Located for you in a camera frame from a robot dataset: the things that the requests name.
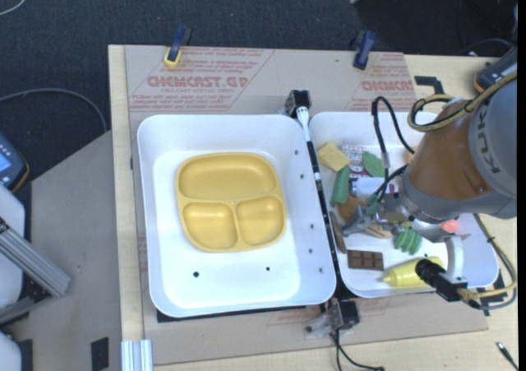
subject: yellow sponge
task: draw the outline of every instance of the yellow sponge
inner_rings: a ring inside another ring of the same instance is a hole
[[[322,165],[338,172],[348,165],[348,157],[331,141],[317,151]]]

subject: blue screen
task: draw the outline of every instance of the blue screen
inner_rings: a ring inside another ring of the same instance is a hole
[[[0,153],[0,172],[3,170],[9,168],[11,166],[11,162],[7,160],[7,157],[4,156],[2,153]]]

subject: yellow bottle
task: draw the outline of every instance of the yellow bottle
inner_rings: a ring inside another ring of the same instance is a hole
[[[426,282],[424,282],[422,279],[420,279],[420,276],[417,275],[415,272],[415,267],[417,263],[420,260],[423,260],[426,258],[430,262],[434,262],[444,267],[444,264],[442,263],[442,260],[440,260],[438,257],[422,257],[417,258],[416,260],[412,260],[410,262],[405,262],[402,264],[399,264],[398,266],[391,267],[387,274],[382,277],[382,281],[385,283],[389,283],[391,286],[394,287],[404,287],[404,286],[419,286],[419,285],[425,285]]]

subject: table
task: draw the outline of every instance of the table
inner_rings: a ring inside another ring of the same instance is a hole
[[[442,56],[405,56],[412,76],[437,77],[446,92],[474,97],[473,77],[484,68],[489,58],[461,58]],[[122,338],[139,341],[144,338],[141,289],[137,256],[135,202],[133,178],[130,170],[131,142],[127,110],[127,75],[125,47],[108,47],[111,112],[113,129],[113,159],[118,232],[118,267],[121,295]],[[427,86],[415,87],[417,96],[427,95]],[[517,221],[484,217],[492,233],[514,264],[517,258]],[[502,342],[518,359],[519,327],[518,302],[491,312],[487,319],[489,330],[448,336],[434,336],[404,341],[389,341],[354,345],[350,356],[361,364],[382,364],[391,370],[407,369],[506,369],[510,365],[496,348]],[[301,350],[271,355],[218,359],[199,364],[172,364],[155,367],[169,370],[241,370],[241,369],[335,369],[335,348]]]

